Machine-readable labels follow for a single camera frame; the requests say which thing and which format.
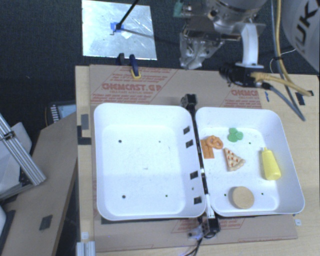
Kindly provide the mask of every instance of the toy pizza slice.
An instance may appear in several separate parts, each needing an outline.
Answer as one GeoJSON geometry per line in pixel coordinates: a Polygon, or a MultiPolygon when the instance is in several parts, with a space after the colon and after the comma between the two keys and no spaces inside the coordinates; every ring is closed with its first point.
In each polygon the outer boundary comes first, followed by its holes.
{"type": "Polygon", "coordinates": [[[246,161],[237,156],[230,149],[225,147],[223,150],[229,171],[235,171],[245,164],[246,161]]]}

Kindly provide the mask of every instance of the metal plate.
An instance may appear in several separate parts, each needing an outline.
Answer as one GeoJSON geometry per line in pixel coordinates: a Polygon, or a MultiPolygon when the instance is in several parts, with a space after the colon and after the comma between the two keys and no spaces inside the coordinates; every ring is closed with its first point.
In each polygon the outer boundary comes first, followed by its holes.
{"type": "Polygon", "coordinates": [[[134,54],[140,60],[157,60],[150,7],[136,5],[123,22],[123,30],[113,35],[130,4],[82,0],[83,55],[126,58],[134,54]]]}

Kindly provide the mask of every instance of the yellow mustard bottle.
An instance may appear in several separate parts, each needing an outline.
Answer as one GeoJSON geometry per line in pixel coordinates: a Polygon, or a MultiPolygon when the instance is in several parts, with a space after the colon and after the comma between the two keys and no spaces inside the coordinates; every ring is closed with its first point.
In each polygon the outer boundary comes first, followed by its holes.
{"type": "Polygon", "coordinates": [[[262,163],[264,175],[268,181],[276,181],[281,177],[281,172],[274,153],[266,147],[264,148],[264,151],[262,151],[262,163]]]}

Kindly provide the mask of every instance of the tray with toy food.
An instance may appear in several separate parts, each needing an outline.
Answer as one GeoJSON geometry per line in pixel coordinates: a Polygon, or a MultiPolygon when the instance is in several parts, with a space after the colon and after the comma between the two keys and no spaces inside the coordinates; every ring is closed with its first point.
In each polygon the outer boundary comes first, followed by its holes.
{"type": "Polygon", "coordinates": [[[203,107],[193,122],[180,106],[103,103],[94,137],[97,207],[108,220],[193,218],[208,207],[225,217],[304,208],[272,111],[203,107]]]}

